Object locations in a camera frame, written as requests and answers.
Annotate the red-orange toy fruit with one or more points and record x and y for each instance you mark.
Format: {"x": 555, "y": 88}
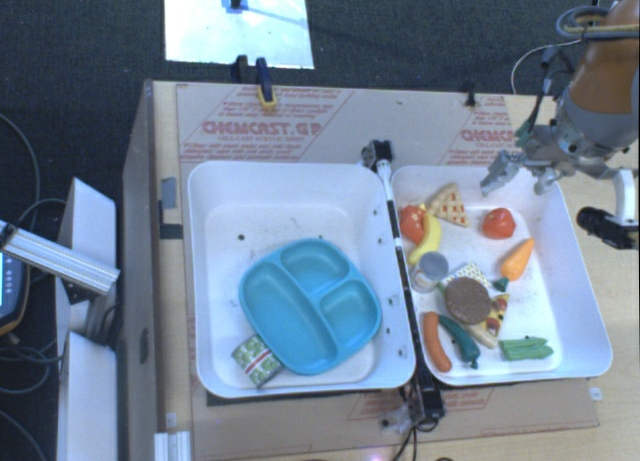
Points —
{"x": 411, "y": 223}

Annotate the blue divided plate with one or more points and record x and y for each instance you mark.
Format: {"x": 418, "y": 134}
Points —
{"x": 300, "y": 309}

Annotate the thin black and white rod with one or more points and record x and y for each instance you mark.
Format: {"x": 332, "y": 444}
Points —
{"x": 397, "y": 244}

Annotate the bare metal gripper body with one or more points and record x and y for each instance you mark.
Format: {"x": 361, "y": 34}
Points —
{"x": 550, "y": 149}

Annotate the yellow checkered packet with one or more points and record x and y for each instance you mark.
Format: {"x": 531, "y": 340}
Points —
{"x": 475, "y": 273}

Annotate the yellow banana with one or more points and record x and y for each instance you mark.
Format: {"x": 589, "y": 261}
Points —
{"x": 431, "y": 239}

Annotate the brown round biscuit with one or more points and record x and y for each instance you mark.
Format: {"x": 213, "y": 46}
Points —
{"x": 467, "y": 301}

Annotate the green asparagus bundle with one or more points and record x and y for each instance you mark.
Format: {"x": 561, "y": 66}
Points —
{"x": 525, "y": 349}

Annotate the pizza slice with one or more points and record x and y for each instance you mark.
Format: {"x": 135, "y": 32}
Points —
{"x": 492, "y": 324}

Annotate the orange sausage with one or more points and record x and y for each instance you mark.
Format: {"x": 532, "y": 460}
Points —
{"x": 436, "y": 341}

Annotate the green and white carton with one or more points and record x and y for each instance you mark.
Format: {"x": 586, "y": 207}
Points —
{"x": 252, "y": 359}

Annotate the brown cardboard board red print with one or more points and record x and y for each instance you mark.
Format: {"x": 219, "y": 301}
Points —
{"x": 350, "y": 124}

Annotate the black cylinder on white bracket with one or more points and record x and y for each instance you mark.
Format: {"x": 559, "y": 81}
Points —
{"x": 607, "y": 226}

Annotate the red tomato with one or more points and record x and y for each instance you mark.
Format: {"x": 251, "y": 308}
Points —
{"x": 498, "y": 223}

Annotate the white plastic tray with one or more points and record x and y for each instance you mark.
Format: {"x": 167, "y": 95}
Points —
{"x": 280, "y": 199}
{"x": 565, "y": 299}

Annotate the dark green pepper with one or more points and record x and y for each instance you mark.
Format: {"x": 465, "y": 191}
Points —
{"x": 462, "y": 341}

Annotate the orange carrot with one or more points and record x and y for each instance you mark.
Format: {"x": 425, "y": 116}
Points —
{"x": 517, "y": 261}

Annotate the lattice pie slice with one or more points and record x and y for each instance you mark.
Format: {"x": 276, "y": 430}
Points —
{"x": 450, "y": 206}

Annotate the small silver can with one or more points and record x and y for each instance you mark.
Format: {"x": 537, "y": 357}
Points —
{"x": 431, "y": 269}

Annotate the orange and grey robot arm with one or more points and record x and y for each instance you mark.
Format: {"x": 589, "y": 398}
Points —
{"x": 605, "y": 74}

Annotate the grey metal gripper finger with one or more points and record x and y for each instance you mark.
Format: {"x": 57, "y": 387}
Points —
{"x": 547, "y": 181}
{"x": 502, "y": 169}

